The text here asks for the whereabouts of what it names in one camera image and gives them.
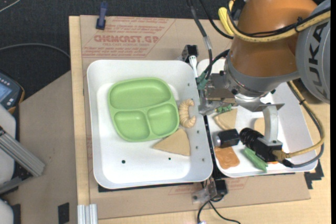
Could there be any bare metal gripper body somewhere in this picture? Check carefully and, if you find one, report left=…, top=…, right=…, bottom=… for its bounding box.
left=204, top=72, right=269, bottom=108

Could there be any tan pizza slice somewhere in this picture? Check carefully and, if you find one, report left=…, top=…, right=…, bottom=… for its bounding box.
left=214, top=108, right=238, bottom=131
left=152, top=128, right=191, bottom=157

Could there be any beige croissant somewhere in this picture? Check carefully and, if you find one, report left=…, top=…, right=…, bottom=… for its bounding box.
left=178, top=99, right=197, bottom=129

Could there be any black and silver can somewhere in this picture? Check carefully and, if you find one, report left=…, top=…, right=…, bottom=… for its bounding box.
left=213, top=128, right=241, bottom=149

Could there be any tan bread slice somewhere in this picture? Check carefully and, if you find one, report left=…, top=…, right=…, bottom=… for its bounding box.
left=253, top=118, right=266, bottom=135

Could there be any orange biscuit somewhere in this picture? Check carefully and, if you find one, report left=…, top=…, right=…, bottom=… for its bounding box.
left=214, top=146, right=240, bottom=170

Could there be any green divided plate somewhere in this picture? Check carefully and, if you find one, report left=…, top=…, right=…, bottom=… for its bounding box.
left=107, top=77, right=181, bottom=143

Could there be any green pea pod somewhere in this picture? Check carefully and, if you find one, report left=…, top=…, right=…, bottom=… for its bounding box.
left=243, top=148, right=269, bottom=173

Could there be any white plastic tray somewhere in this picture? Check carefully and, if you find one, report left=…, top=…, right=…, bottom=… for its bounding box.
left=86, top=59, right=214, bottom=189
left=196, top=58, right=319, bottom=178

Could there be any brown cardboard board, red print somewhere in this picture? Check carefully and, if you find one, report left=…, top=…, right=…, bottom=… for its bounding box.
left=79, top=15, right=312, bottom=220

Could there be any black block with thin wires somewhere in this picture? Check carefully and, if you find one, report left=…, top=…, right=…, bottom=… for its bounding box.
left=192, top=178, right=229, bottom=204
left=180, top=44, right=199, bottom=61

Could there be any black cylinder on white bracket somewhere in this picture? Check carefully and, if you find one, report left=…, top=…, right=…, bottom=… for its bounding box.
left=239, top=102, right=286, bottom=163

